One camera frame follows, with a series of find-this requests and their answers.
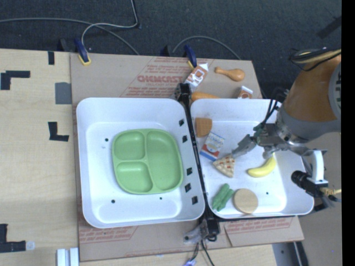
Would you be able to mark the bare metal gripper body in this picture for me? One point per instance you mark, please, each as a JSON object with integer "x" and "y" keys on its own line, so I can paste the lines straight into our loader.
{"x": 273, "y": 138}

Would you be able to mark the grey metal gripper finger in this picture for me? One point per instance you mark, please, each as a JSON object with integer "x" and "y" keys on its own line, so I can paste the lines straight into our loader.
{"x": 268, "y": 153}
{"x": 244, "y": 145}

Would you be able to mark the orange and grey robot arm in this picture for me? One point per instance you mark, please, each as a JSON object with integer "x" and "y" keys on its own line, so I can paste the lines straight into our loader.
{"x": 308, "y": 98}

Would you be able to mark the yellow banana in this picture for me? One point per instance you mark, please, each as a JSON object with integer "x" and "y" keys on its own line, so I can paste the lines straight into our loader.
{"x": 263, "y": 170}

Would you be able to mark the pizza slice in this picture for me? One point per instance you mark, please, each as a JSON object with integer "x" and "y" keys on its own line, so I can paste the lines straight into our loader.
{"x": 226, "y": 166}

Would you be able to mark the white plastic tray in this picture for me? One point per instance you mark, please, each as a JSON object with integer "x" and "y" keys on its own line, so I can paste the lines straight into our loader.
{"x": 94, "y": 154}
{"x": 283, "y": 181}

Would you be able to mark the white blue red carton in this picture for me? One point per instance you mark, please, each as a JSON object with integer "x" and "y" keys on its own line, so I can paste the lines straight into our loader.
{"x": 212, "y": 145}

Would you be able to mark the orange waffle piece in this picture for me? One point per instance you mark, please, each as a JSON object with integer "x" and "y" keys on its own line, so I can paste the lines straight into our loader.
{"x": 203, "y": 126}

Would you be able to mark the thin black rod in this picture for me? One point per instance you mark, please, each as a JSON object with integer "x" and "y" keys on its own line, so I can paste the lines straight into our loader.
{"x": 195, "y": 148}

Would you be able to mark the small orange white carton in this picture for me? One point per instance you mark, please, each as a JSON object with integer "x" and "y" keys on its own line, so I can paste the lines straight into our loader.
{"x": 245, "y": 93}

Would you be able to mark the round tan biscuit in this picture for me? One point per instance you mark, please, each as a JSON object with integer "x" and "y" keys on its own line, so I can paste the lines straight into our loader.
{"x": 245, "y": 201}

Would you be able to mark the green beans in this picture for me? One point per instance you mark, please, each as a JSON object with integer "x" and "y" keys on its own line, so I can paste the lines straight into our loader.
{"x": 222, "y": 197}

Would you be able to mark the orange carrot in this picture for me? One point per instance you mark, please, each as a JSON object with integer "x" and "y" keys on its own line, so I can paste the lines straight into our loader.
{"x": 203, "y": 96}

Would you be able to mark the tan chicken drumstick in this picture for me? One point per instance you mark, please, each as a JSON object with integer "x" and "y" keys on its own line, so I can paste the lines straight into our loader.
{"x": 234, "y": 74}

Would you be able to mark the tall orange white carton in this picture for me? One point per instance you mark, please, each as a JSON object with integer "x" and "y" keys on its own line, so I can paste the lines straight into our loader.
{"x": 197, "y": 76}

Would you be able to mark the green divided plate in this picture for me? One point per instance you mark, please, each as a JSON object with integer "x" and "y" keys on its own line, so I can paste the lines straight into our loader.
{"x": 158, "y": 159}

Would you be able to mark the brown cardboard board red print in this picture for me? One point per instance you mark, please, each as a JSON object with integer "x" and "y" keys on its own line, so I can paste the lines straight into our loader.
{"x": 111, "y": 73}

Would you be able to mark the black cylinder on white bracket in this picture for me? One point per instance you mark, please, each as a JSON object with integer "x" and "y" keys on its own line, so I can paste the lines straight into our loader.
{"x": 303, "y": 179}

